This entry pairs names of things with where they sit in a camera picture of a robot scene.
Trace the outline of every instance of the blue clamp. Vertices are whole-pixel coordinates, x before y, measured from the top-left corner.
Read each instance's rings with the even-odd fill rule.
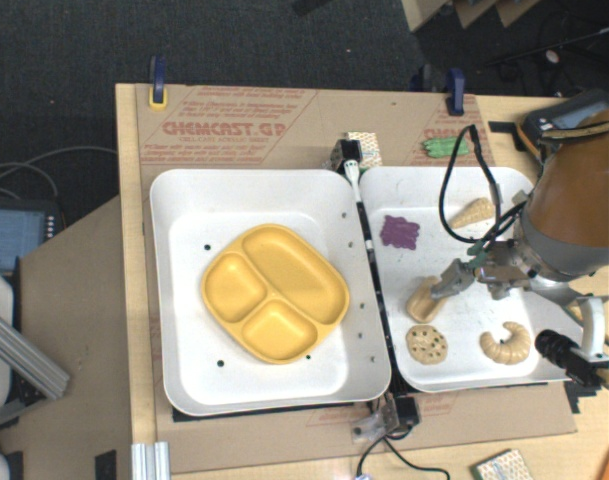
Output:
[[[148,93],[148,103],[153,110],[164,110],[168,102],[167,91],[164,87],[166,75],[166,59],[153,56],[151,58],[151,87]]]
[[[446,90],[451,94],[446,98],[449,115],[464,115],[464,73],[459,68],[451,68],[446,73]]]

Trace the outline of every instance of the wire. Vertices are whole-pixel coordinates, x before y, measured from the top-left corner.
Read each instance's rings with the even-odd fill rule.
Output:
[[[355,472],[355,477],[359,478],[360,476],[362,476],[362,468],[364,466],[364,462],[366,461],[366,457],[368,457],[369,453],[371,453],[373,448],[375,448],[378,444],[383,442],[397,456],[397,458],[400,459],[409,468],[415,469],[417,471],[427,471],[427,472],[432,472],[432,473],[442,473],[443,475],[446,476],[446,480],[450,480],[451,475],[449,474],[449,472],[447,470],[442,469],[442,468],[424,467],[424,466],[418,466],[417,464],[413,464],[412,462],[410,462],[409,460],[404,458],[402,456],[402,454],[400,452],[398,452],[397,449],[391,444],[390,439],[393,439],[393,440],[403,439],[404,437],[406,437],[408,435],[409,432],[410,432],[410,430],[408,432],[404,433],[403,435],[397,436],[397,437],[395,437],[395,436],[382,436],[379,439],[376,439],[373,443],[371,443],[371,445],[366,449],[366,451],[360,457],[360,461],[357,464],[357,470]]]
[[[583,17],[580,15],[574,14],[562,1],[560,1],[560,0],[555,0],[555,1],[562,7],[562,9],[551,12],[546,17],[544,17],[544,19],[540,23],[540,25],[538,27],[538,32],[536,35],[536,38],[537,38],[536,44],[538,45],[538,47],[542,46],[544,44],[544,35],[545,35],[545,30],[547,28],[550,31],[553,31],[555,33],[556,38],[559,38],[559,39],[557,39],[558,43],[564,43],[565,41],[568,41],[569,45],[570,45],[572,42],[577,40],[577,38],[573,39],[573,37],[575,35],[575,33],[573,31],[577,29],[577,22],[584,22],[585,24],[588,24],[591,26],[601,27],[601,30],[599,30],[597,35],[595,36],[595,40],[592,41],[590,44],[588,44],[584,48],[584,50],[589,51],[594,46],[596,46],[599,43],[599,41],[604,37],[604,33],[606,33],[605,31],[609,28],[607,26],[608,23],[605,23],[604,21],[598,21],[598,20],[594,20],[594,19],[591,19],[588,17]],[[549,26],[549,23],[551,23],[551,19],[555,18],[555,17],[560,18],[559,23],[556,23],[553,26]],[[551,49],[564,50],[564,46],[556,47],[555,45],[552,45]],[[564,68],[563,63],[560,63],[558,66],[556,66],[552,70],[552,73],[551,73],[550,77],[548,78],[548,80],[545,80],[544,72],[546,71],[546,69],[543,68],[543,62],[537,63],[537,70],[538,70],[538,79],[539,79],[540,85],[542,87],[542,90],[544,92],[544,94],[543,94],[544,96],[551,96],[551,95],[555,94],[556,92],[559,92],[559,91],[555,91],[554,84],[557,82],[560,75],[566,79],[566,82],[571,87],[571,89],[574,93],[579,93],[579,92],[582,92],[582,90],[583,90],[583,88],[578,86],[577,83],[571,78],[568,71]]]
[[[15,192],[11,192],[10,190],[6,190],[5,188],[0,187],[0,194],[4,194],[13,199],[21,200],[22,198],[18,196]]]
[[[480,143],[480,138],[477,133],[477,128],[475,127],[474,124],[464,127],[462,129],[462,131],[459,133],[459,135],[457,136],[457,139],[455,140],[455,145],[453,146],[453,152],[451,153],[451,158],[449,159],[448,166],[446,167],[446,173],[444,174],[444,180],[442,181],[442,187],[440,189],[439,203],[438,203],[440,222],[442,223],[442,226],[444,227],[446,232],[449,235],[451,235],[453,238],[455,238],[456,240],[459,240],[460,242],[465,242],[468,244],[475,244],[475,243],[479,242],[479,239],[477,239],[477,238],[466,238],[466,237],[463,237],[463,236],[457,234],[455,231],[453,231],[451,226],[449,226],[448,222],[446,221],[446,216],[444,214],[444,200],[446,198],[446,189],[448,187],[448,182],[451,179],[453,167],[455,166],[455,160],[457,159],[457,152],[459,150],[460,143],[464,139],[464,136],[466,135],[467,132],[470,134],[471,141],[473,142],[475,158],[477,158],[477,162],[480,164],[480,167],[482,168],[482,171],[484,172],[484,176],[488,180],[488,183],[489,183],[489,186],[490,186],[491,192],[492,192],[493,204],[495,205],[495,224],[493,225],[493,227],[491,229],[489,229],[489,231],[487,231],[487,233],[483,237],[484,241],[490,241],[490,244],[492,245],[495,242],[495,239],[497,238],[497,236],[499,234],[499,227],[501,225],[501,219],[502,219],[502,216],[500,214],[501,210],[500,210],[500,203],[499,203],[500,194],[497,189],[497,183],[495,182],[493,173],[491,173],[491,170],[489,169],[488,164],[486,163],[486,161],[484,160],[484,156],[482,155],[482,146]]]
[[[43,171],[39,167],[35,167],[34,165],[31,165],[28,162],[5,162],[3,164],[0,164],[0,169],[5,169],[7,167],[12,167],[12,169],[7,170],[6,173],[0,174],[0,178],[5,177],[6,175],[11,174],[12,172],[16,172],[19,169],[29,169],[33,172],[38,173],[46,181],[48,181],[49,185],[51,185],[51,189],[53,190],[53,197],[55,199],[57,199],[57,197],[59,196],[59,190],[57,188],[57,185],[53,181],[53,178],[51,178],[45,171]]]
[[[424,466],[418,466],[417,464],[413,464],[409,460],[405,459],[402,456],[402,454],[395,449],[395,447],[389,442],[388,438],[384,438],[384,444],[386,444],[386,446],[388,446],[391,449],[391,451],[397,456],[397,458],[400,459],[409,468],[413,468],[413,469],[416,469],[418,471],[429,471],[429,472],[432,472],[432,473],[442,473],[444,476],[446,476],[446,480],[450,480],[451,475],[445,469],[434,468],[434,467],[424,467]]]
[[[504,215],[502,215],[500,217],[499,223],[496,226],[493,226],[491,229],[489,229],[486,234],[482,237],[481,241],[485,242],[489,236],[490,233],[493,232],[495,234],[496,237],[502,235],[502,233],[504,233],[507,229],[509,229],[517,220],[517,216],[519,215],[520,211],[522,210],[522,208],[524,208],[524,206],[526,205],[526,202],[523,203],[519,203],[516,204],[515,206],[513,206],[513,208],[511,208],[510,210],[508,210]],[[485,249],[490,249],[492,244],[488,244]]]
[[[71,147],[67,147],[67,148],[54,149],[53,151],[48,151],[46,153],[43,153],[43,154],[38,155],[36,157],[33,157],[33,158],[29,159],[29,160],[26,160],[24,162],[18,162],[18,163],[21,164],[21,167],[15,167],[15,168],[7,170],[6,172],[1,173],[0,174],[0,179],[5,178],[5,177],[13,174],[14,172],[18,171],[19,169],[21,169],[25,165],[33,164],[33,163],[39,162],[40,160],[43,160],[45,158],[49,158],[49,157],[52,157],[52,156],[55,156],[55,155],[61,155],[61,154],[64,154],[64,153],[70,153],[70,152],[73,152],[73,151],[98,151],[98,152],[102,152],[102,153],[111,153],[111,154],[114,154],[114,155],[117,154],[117,151],[115,151],[114,149],[104,148],[104,147],[101,147],[101,146],[71,146]]]

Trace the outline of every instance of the croissant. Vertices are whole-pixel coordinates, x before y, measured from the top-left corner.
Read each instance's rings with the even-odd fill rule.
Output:
[[[526,327],[517,322],[505,322],[504,328],[511,332],[510,338],[498,343],[487,331],[480,336],[480,346],[484,354],[496,363],[521,363],[531,352],[531,336]]]

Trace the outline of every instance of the white tray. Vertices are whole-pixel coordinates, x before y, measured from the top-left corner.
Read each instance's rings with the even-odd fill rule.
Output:
[[[528,179],[515,170],[491,170],[504,199],[502,212],[511,208],[516,193],[520,190],[528,193],[532,188]],[[426,276],[439,277],[453,259],[471,259],[466,254],[469,245],[450,237],[439,220],[437,204],[444,173],[445,169],[439,167],[377,167],[368,170],[360,182],[402,377],[414,388],[428,392],[565,380],[564,371],[541,358],[534,346],[524,362],[511,366],[491,361],[479,346],[484,331],[491,331],[498,339],[501,333],[508,336],[502,327],[506,321],[524,325],[533,340],[540,331],[551,328],[581,341],[579,327],[558,306],[523,290],[512,290],[509,297],[494,301],[486,286],[474,283],[449,299],[430,323],[448,342],[447,358],[427,366],[415,361],[408,352],[406,334],[417,325],[406,312],[408,298]],[[478,197],[489,197],[482,170],[455,168],[447,190],[447,220]],[[386,215],[404,217],[420,225],[415,250],[383,245],[379,234]],[[488,220],[457,232],[479,237],[491,225],[492,220]]]
[[[207,416],[373,400],[390,382],[359,217],[348,182],[324,170],[170,170],[150,191],[166,394]],[[244,231],[291,228],[344,277],[350,306],[310,354],[286,365],[255,358],[208,312],[202,274]]]

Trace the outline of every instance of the black connector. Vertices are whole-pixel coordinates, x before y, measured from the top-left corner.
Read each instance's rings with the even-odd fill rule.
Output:
[[[340,139],[331,151],[331,169],[338,174],[344,174],[344,161],[362,161],[362,145],[359,140]]]
[[[535,348],[554,365],[563,368],[575,382],[584,387],[600,388],[604,379],[600,371],[608,370],[609,359],[597,357],[595,361],[588,361],[577,354],[580,347],[572,339],[552,330],[545,330],[535,339]]]
[[[420,411],[414,397],[396,397],[394,400],[400,431],[408,431],[420,424]]]

